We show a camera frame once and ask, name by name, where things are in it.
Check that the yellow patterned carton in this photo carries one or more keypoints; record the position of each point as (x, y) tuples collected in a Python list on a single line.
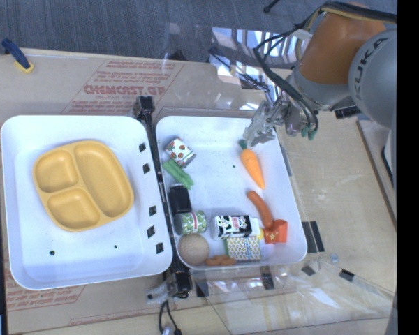
[(243, 248)]

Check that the orange toy sausage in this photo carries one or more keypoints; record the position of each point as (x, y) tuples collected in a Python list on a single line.
[(262, 208)]

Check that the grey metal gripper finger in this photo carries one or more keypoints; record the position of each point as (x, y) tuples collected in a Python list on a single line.
[(263, 138), (249, 131)]

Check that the yellow divided plate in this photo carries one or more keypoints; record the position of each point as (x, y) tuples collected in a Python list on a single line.
[(90, 173)]

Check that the cow print milk carton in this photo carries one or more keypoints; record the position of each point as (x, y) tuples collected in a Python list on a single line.
[(232, 227)]

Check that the white can with tomato print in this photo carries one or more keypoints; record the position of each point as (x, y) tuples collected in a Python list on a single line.
[(179, 152)]

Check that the green toy beans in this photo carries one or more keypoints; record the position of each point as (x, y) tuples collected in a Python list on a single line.
[(178, 174)]

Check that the orange toy pretzel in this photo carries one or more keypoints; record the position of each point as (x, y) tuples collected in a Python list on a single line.
[(220, 260)]

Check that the red fries box with star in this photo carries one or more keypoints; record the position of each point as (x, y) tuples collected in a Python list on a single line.
[(276, 232)]

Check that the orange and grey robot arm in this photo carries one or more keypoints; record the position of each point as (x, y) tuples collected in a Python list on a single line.
[(335, 47)]

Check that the white plastic tray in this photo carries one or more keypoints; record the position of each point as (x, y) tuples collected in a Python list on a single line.
[(90, 257), (220, 187)]

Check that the brown cardboard board red print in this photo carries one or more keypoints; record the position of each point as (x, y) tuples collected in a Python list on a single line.
[(90, 79)]

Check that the orange toy carrot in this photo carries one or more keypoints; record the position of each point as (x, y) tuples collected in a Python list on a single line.
[(253, 167)]

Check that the green peas can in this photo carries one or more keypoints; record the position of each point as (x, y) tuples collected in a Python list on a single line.
[(191, 222)]

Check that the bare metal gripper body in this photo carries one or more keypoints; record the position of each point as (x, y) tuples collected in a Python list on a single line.
[(273, 112)]

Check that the round beige toy bread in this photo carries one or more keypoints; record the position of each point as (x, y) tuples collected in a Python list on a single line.
[(193, 249)]

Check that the black cylinder on white bracket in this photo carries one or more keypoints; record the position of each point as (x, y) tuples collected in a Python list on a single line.
[(346, 112)]

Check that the thin black and white rod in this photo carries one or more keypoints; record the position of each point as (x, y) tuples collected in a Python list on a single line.
[(162, 194)]

